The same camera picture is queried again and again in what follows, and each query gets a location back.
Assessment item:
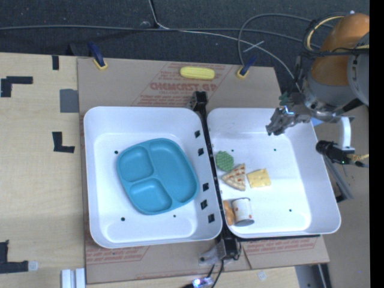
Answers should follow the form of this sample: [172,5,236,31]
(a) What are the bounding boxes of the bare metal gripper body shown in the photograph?
[284,97,341,125]

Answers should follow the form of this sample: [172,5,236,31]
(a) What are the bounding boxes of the yellow cheese wedge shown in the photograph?
[246,167,272,190]

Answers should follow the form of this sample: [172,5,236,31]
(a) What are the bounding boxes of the green round toy vegetable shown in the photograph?
[214,150,235,172]

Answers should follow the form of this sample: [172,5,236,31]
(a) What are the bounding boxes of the white plastic tray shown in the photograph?
[206,107,342,239]
[83,106,224,250]

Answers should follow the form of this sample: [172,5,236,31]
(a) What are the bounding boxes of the toy pizza slice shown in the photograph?
[221,163,247,192]

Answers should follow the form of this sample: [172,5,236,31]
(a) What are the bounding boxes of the yellow corn cob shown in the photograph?
[179,66,216,80]

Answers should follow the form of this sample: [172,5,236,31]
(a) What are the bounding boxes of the white can with orange print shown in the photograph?
[231,197,256,227]

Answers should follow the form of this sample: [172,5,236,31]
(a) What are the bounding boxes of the orange toy bread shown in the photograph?
[222,199,235,226]

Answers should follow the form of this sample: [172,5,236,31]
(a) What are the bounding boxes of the blue divided plate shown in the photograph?
[116,137,200,216]

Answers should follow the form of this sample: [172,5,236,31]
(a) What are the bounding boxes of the brown cardboard board red print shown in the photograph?
[76,57,331,285]

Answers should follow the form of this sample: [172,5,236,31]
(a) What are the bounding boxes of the black cylinder on white bracket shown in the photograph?
[315,116,356,165]

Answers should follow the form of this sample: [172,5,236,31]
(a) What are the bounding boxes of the black block with thin wires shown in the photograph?
[190,91,209,112]
[220,237,242,261]

